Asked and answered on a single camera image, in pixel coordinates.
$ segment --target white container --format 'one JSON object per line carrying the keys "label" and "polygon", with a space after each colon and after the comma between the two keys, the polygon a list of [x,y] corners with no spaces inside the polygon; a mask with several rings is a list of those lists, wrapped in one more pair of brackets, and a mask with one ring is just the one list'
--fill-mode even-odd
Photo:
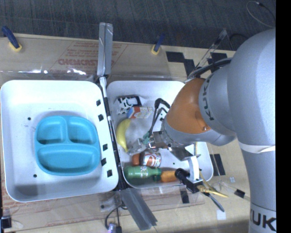
{"label": "white container", "polygon": [[[11,198],[19,202],[49,200],[108,192],[116,187],[118,172],[97,85],[87,81],[8,81],[1,87],[0,105],[5,183]],[[35,128],[41,119],[58,115],[83,117],[95,125],[101,159],[106,158],[106,164],[99,162],[94,171],[76,176],[51,175],[38,166]]]}
{"label": "white container", "polygon": [[[117,114],[117,103],[115,102],[118,97],[136,95],[145,101],[142,106],[154,107],[154,102],[158,98],[162,98],[170,105],[173,103],[176,95],[180,89],[184,86],[184,83],[179,81],[114,81],[107,87],[107,94],[109,98],[109,107],[111,112],[111,117],[113,119],[114,128],[125,119],[126,114]],[[162,113],[153,128],[153,131],[159,131],[161,129],[161,117],[164,117],[165,112]],[[142,138],[144,134],[150,129],[152,124],[153,116],[149,118],[135,118],[131,119],[129,128],[126,131],[126,143],[127,146],[131,146],[137,138]],[[131,166],[131,156],[128,155],[124,149],[118,144],[119,156],[121,159],[122,169],[126,166]],[[191,154],[194,152],[194,147],[189,146],[186,148]],[[213,176],[213,166],[211,163],[210,155],[208,152],[207,144],[205,142],[198,142],[197,145],[198,163],[200,169],[202,169],[202,174],[206,181],[210,180]],[[188,161],[178,160],[170,151],[159,150],[162,155],[162,162],[160,168],[164,170],[176,170],[177,168],[182,168],[189,171]],[[171,186],[179,185],[179,181],[161,183],[154,182],[152,179],[134,179],[133,182],[126,180],[128,184],[135,188],[150,188],[150,187],[161,187],[161,186]]]}

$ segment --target kuka logo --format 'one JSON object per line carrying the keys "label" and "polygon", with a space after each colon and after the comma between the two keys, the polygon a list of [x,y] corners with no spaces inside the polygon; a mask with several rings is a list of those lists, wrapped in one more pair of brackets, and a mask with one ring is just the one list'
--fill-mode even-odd
{"label": "kuka logo", "polygon": [[257,226],[262,226],[263,228],[266,229],[266,227],[270,228],[272,231],[276,232],[276,229],[272,225],[272,222],[276,220],[275,217],[267,218],[266,215],[261,215],[261,213],[258,213],[258,216],[255,215],[254,210],[250,210],[250,221],[257,225]]}
{"label": "kuka logo", "polygon": [[204,84],[204,93],[203,93],[203,101],[205,102],[205,106],[204,106],[204,109],[205,109],[205,112],[206,112],[206,114],[208,115],[208,117],[209,117],[209,120],[210,121],[212,121],[212,120],[214,120],[214,118],[211,116],[211,114],[210,114],[210,109],[208,108],[208,102],[207,102],[207,88],[208,88],[208,86],[209,86],[209,81],[210,81],[210,78],[213,76],[213,74],[211,74],[208,78],[207,78],[207,80],[206,80],[206,83],[207,84]]}

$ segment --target banana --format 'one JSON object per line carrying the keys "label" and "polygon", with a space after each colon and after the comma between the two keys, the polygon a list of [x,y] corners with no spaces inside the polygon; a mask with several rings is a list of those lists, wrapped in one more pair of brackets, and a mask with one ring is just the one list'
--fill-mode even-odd
{"label": "banana", "polygon": [[125,138],[125,132],[127,128],[130,125],[130,119],[124,119],[119,123],[119,125],[116,128],[116,141],[119,145],[122,146],[122,148],[125,150],[125,152],[128,151],[128,148],[126,146],[126,138]]}

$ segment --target blue clamp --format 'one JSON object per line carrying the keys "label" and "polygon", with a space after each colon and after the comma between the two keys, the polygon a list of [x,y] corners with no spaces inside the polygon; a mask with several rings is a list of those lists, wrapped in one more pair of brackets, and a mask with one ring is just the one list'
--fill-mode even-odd
{"label": "blue clamp", "polygon": [[157,41],[157,43],[154,44],[152,49],[151,49],[152,54],[157,55],[159,53],[159,51],[161,49],[161,44],[163,43],[164,38],[165,38],[165,34],[162,33],[159,40]]}
{"label": "blue clamp", "polygon": [[13,32],[7,27],[7,26],[3,26],[2,27],[2,32],[3,34],[8,37],[9,39],[9,45],[10,47],[15,51],[15,52],[19,52],[22,49],[22,46],[18,43],[18,41],[16,40]]}

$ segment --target blue plastic plate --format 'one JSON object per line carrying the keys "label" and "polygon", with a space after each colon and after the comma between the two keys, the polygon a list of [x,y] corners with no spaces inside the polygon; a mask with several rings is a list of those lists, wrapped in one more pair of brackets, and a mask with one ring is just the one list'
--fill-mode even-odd
{"label": "blue plastic plate", "polygon": [[42,119],[36,127],[34,148],[39,167],[53,175],[86,174],[100,162],[97,130],[82,117]]}

